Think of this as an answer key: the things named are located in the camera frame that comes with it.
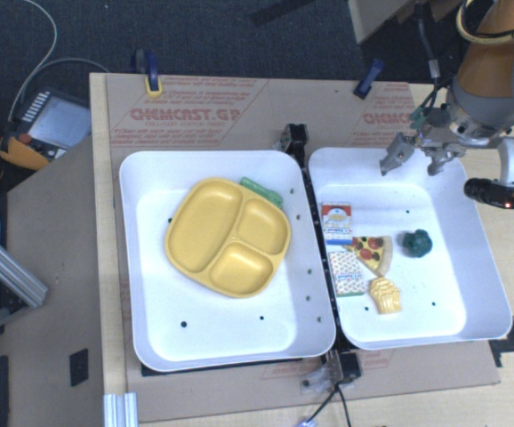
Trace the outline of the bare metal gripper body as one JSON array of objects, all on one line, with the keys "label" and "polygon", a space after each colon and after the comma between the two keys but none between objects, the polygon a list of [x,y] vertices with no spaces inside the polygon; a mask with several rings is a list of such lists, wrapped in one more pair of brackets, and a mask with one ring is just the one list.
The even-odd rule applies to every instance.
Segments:
[{"label": "bare metal gripper body", "polygon": [[465,113],[427,112],[415,119],[416,146],[433,158],[462,157],[468,149],[490,149],[509,127],[483,125]]}]

